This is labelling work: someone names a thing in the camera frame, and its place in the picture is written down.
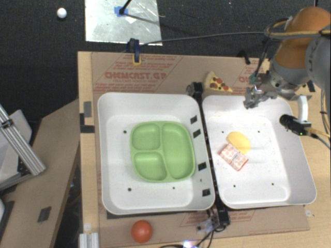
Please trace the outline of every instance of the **white ball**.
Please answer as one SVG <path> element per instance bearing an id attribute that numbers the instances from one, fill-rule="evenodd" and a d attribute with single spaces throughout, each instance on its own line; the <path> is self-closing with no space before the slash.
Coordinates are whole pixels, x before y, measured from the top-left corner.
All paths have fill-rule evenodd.
<path id="1" fill-rule="evenodd" d="M 67 16 L 67 10 L 64 9 L 63 7 L 60 7 L 58 10 L 57 10 L 57 16 L 61 19 L 65 18 Z"/>

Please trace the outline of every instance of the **yellow oval object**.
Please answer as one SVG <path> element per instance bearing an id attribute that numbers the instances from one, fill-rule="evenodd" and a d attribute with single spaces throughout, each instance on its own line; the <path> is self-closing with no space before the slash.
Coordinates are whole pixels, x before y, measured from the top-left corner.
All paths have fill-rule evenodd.
<path id="1" fill-rule="evenodd" d="M 227 140 L 231 143 L 234 147 L 237 148 L 242 154 L 246 154 L 250 150 L 250 142 L 249 140 L 240 132 L 233 131 L 231 132 Z"/>

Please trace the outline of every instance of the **cardboard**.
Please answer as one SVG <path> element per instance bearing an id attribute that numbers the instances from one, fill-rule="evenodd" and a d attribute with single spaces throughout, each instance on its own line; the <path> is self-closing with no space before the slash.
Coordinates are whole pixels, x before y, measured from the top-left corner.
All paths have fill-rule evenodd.
<path id="1" fill-rule="evenodd" d="M 2 197 L 5 203 L 14 201 L 14 206 L 0 248 L 54 246 L 78 162 L 78 145 L 78 101 L 74 101 L 41 121 L 33 150 L 47 169 Z M 42 209 L 49 217 L 38 222 Z"/>
<path id="2" fill-rule="evenodd" d="M 96 204 L 95 199 L 90 199 L 89 193 L 91 191 L 84 192 L 83 190 L 83 201 L 86 202 L 86 208 L 83 206 L 83 222 L 86 226 L 91 224 L 95 232 L 100 233 L 102 248 L 137 245 L 130 236 L 130 229 L 140 219 L 148 220 L 154 230 L 151 240 L 145 244 L 146 247 L 153 243 L 155 245 L 150 247 L 160 247 L 160 243 L 165 242 L 202 239 L 204 235 L 197 233 L 195 226 L 204 221 L 207 216 L 205 211 L 129 217 L 107 215 L 101 201 L 100 188 L 100 151 L 98 149 L 99 133 L 96 116 L 99 97 L 108 91 L 184 94 L 189 84 L 203 82 L 210 71 L 214 71 L 216 76 L 225 81 L 233 89 L 233 93 L 207 90 L 204 96 L 215 94 L 242 95 L 248 85 L 248 76 L 256 69 L 258 62 L 257 59 L 251 59 L 251 65 L 247 65 L 241 58 L 152 54 L 142 54 L 142 60 L 142 65 L 133 66 L 131 54 L 79 53 L 80 112 L 84 113 L 84 103 L 91 103 L 93 114 L 86 120 L 91 126 L 94 126 L 95 131 L 95 135 L 94 133 L 83 133 L 81 136 L 91 135 L 96 141 L 94 145 L 88 144 L 86 148 L 85 146 L 81 148 L 82 157 L 88 153 L 90 161 L 92 161 L 91 155 L 93 154 L 91 151 L 95 151 L 95 165 L 90 173 L 93 173 L 91 176 L 96 176 L 95 180 L 87 181 L 82 175 L 82 183 L 97 188 L 98 193 L 98 204 Z M 329 174 L 324 175 L 323 178 L 327 179 Z M 96 221 L 91 223 L 92 220 L 96 220 L 96 217 L 99 223 L 97 224 Z M 231 211 L 230 218 L 231 225 L 224 232 L 215 234 L 215 239 L 309 229 L 305 210 L 302 206 Z M 84 232 L 91 232 L 91 228 L 88 227 Z M 239 239 L 236 238 L 235 241 L 232 238 L 227 238 L 227 240 L 225 242 L 231 244 L 240 243 Z M 275 243 L 277 242 L 272 239 L 271 243 L 272 246 L 276 246 Z"/>

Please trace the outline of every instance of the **orange tomato toy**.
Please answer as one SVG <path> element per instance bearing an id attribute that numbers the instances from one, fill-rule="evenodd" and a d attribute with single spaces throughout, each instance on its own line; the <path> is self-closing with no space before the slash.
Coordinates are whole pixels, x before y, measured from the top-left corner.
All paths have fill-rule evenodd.
<path id="1" fill-rule="evenodd" d="M 131 236 L 137 243 L 145 243 L 152 237 L 153 229 L 147 221 L 137 221 L 131 228 Z"/>

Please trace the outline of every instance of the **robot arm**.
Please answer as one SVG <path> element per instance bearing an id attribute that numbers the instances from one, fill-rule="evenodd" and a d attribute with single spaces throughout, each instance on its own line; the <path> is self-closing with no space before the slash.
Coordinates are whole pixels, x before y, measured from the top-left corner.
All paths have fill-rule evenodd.
<path id="1" fill-rule="evenodd" d="M 261 101 L 282 96 L 287 100 L 299 98 L 295 92 L 312 80 L 326 93 L 330 121 L 330 13 L 318 7 L 301 10 L 286 24 L 285 34 L 328 30 L 327 36 L 318 33 L 314 38 L 283 39 L 270 62 L 267 73 L 257 75 L 254 86 L 247 88 L 244 106 L 254 108 Z"/>

